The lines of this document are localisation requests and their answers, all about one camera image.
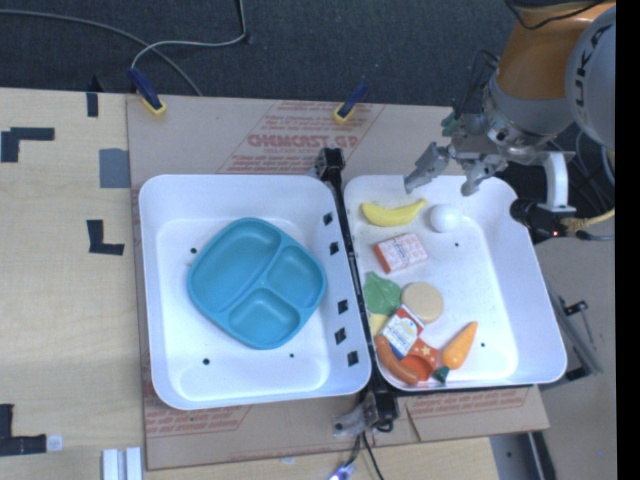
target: white tray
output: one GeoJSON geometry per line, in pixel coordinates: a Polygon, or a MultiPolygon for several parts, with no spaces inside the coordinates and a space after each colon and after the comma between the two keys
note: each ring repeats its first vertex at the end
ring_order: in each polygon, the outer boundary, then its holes
{"type": "Polygon", "coordinates": [[[401,288],[415,281],[437,287],[445,309],[427,324],[422,338],[438,349],[469,321],[479,323],[467,361],[449,373],[444,385],[429,379],[408,386],[381,364],[380,370],[404,391],[553,382],[566,369],[566,351],[528,231],[509,215],[516,194],[491,178],[474,195],[463,197],[464,181],[464,176],[439,176],[409,195],[402,176],[360,176],[345,187],[361,284],[367,272],[374,271],[401,288]],[[421,197],[428,204],[415,220],[400,227],[373,226],[360,210],[365,201],[392,208],[421,197]],[[458,227],[447,233],[436,232],[429,223],[430,208],[442,203],[456,205],[463,214],[458,227]],[[373,246],[409,232],[420,238],[427,261],[385,274],[373,246]]]}
{"type": "Polygon", "coordinates": [[[372,365],[326,185],[302,175],[162,175],[143,185],[139,205],[151,375],[165,403],[202,409],[318,398],[352,394],[367,383],[372,365]],[[272,350],[229,336],[198,311],[187,290],[197,252],[241,217],[279,227],[327,276],[307,324],[272,350]]]}

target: round beige disc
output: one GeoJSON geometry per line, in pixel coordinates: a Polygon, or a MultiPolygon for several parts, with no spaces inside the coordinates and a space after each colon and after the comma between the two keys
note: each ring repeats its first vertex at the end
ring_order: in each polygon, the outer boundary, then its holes
{"type": "Polygon", "coordinates": [[[402,289],[400,301],[425,323],[438,319],[444,310],[444,299],[440,291],[429,283],[416,282],[402,289]]]}

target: wooden surface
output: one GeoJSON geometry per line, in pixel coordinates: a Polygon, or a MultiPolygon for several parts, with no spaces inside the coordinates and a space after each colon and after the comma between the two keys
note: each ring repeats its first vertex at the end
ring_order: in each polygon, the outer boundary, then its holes
{"type": "MultiPolygon", "coordinates": [[[[143,446],[141,372],[127,188],[100,188],[99,152],[127,150],[125,96],[0,89],[0,130],[53,127],[0,163],[0,403],[14,435],[61,435],[60,452],[0,458],[2,479],[100,478],[101,451],[143,446]],[[122,256],[89,253],[104,221],[122,256]]],[[[488,438],[375,449],[387,480],[497,479],[488,438]]],[[[176,470],[144,478],[324,479],[348,454],[176,470]]],[[[353,478],[376,478],[362,451],[353,478]]]]}

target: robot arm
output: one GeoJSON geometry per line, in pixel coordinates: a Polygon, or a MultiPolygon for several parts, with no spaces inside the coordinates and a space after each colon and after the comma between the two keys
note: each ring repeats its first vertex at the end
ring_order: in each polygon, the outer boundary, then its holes
{"type": "Polygon", "coordinates": [[[551,224],[575,213],[567,204],[566,162],[573,155],[549,152],[547,142],[575,121],[600,145],[615,148],[615,0],[505,2],[518,23],[484,88],[482,113],[455,111],[443,123],[450,144],[430,144],[405,188],[428,183],[450,159],[465,172],[465,196],[509,162],[542,165],[547,200],[535,207],[521,202],[514,216],[538,213],[551,224]]]}

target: hot dog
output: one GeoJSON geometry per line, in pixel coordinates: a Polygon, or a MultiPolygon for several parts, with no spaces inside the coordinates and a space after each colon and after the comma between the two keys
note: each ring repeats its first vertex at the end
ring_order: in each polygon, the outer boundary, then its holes
{"type": "Polygon", "coordinates": [[[389,369],[391,374],[395,375],[398,379],[406,382],[410,386],[418,383],[420,380],[419,373],[413,368],[409,368],[400,362],[393,353],[393,350],[391,350],[391,345],[389,344],[389,340],[386,336],[378,334],[374,338],[373,342],[376,345],[378,359],[380,359],[380,362],[389,369]]]}

